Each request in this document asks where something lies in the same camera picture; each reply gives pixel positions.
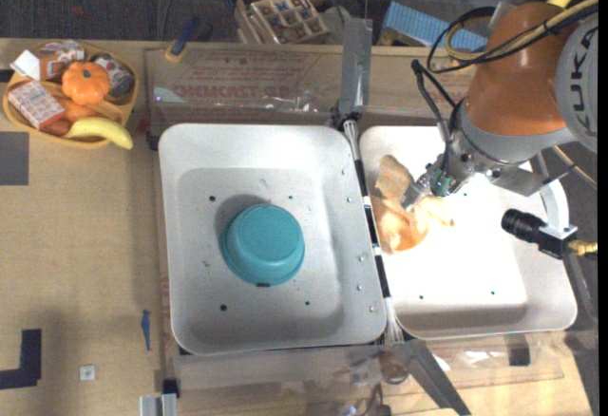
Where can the brown and white carton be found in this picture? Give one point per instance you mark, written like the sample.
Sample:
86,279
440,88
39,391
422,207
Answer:
57,60

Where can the orange pumpkin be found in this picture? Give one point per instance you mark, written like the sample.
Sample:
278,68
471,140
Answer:
85,81

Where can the black cylinder on white bracket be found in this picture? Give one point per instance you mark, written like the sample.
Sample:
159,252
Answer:
532,229

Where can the orange croissant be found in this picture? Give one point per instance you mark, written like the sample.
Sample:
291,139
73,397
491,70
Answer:
401,229

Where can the white plastic tray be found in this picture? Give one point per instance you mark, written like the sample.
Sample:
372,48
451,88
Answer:
475,271
266,328

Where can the red sausage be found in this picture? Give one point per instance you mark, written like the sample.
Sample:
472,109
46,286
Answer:
57,126

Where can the thin black and white rod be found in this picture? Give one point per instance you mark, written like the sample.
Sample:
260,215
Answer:
373,224

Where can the orange carrot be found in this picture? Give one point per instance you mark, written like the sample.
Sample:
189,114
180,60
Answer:
76,111

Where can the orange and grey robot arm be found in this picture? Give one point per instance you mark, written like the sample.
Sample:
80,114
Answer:
513,86

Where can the yellow divided plate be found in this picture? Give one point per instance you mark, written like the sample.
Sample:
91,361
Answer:
121,112

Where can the teal bowl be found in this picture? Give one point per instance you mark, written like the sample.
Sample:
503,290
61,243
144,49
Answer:
264,244

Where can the yellow banana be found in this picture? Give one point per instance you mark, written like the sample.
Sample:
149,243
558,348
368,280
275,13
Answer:
102,128

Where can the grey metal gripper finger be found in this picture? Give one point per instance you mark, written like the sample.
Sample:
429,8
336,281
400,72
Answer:
411,195

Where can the red and white flat carton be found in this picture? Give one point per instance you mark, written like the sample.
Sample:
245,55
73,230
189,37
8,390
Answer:
35,103

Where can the red and white can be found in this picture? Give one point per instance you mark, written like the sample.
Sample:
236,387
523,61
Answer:
116,74

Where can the tan bread slice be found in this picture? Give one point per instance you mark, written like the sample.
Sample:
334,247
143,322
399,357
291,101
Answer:
393,176

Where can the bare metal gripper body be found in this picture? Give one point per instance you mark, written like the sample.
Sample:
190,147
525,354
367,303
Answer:
458,169

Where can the small white box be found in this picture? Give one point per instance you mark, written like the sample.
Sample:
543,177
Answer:
24,63

